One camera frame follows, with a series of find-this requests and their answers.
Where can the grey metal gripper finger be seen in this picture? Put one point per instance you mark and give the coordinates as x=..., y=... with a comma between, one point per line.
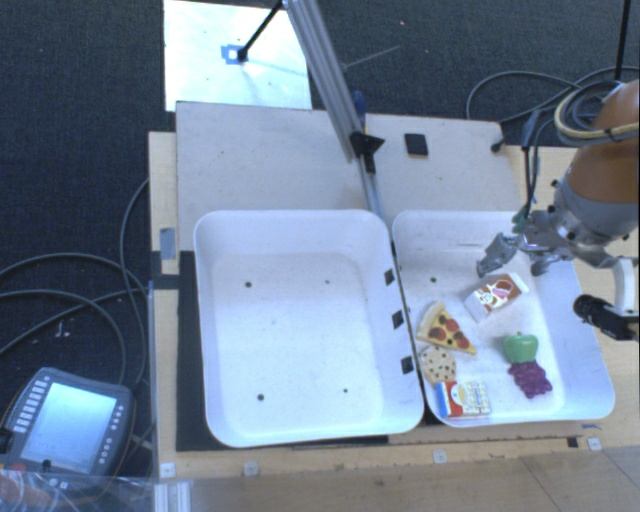
x=545, y=262
x=497, y=252

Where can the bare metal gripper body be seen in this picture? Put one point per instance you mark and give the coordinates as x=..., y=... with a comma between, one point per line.
x=547, y=234

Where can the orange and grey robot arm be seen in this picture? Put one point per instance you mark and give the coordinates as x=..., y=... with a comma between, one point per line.
x=605, y=175

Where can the orange and white carton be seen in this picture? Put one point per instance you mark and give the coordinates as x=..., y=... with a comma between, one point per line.
x=495, y=295

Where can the green pepper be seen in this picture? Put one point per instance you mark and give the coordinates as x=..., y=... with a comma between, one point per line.
x=521, y=347

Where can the yellow pizza slice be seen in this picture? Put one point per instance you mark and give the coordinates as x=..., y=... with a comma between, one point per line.
x=445, y=330

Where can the thin black rod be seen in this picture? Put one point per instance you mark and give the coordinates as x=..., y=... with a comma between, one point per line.
x=406, y=310

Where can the purple grapes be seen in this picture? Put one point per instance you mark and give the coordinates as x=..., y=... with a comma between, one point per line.
x=531, y=379

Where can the brown chocolate chip biscuit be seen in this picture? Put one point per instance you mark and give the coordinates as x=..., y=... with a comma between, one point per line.
x=438, y=366

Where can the black block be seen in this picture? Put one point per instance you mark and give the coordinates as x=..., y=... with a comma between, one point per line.
x=416, y=144

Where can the white plastic tray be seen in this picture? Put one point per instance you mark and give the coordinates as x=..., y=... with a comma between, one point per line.
x=295, y=330
x=500, y=400

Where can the red and white packet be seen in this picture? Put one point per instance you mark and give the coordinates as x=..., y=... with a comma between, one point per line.
x=462, y=399

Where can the pale flat board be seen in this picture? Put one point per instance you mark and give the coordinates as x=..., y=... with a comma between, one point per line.
x=260, y=160

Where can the black cylinder on white bracket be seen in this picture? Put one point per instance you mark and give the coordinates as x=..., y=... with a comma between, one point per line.
x=600, y=312

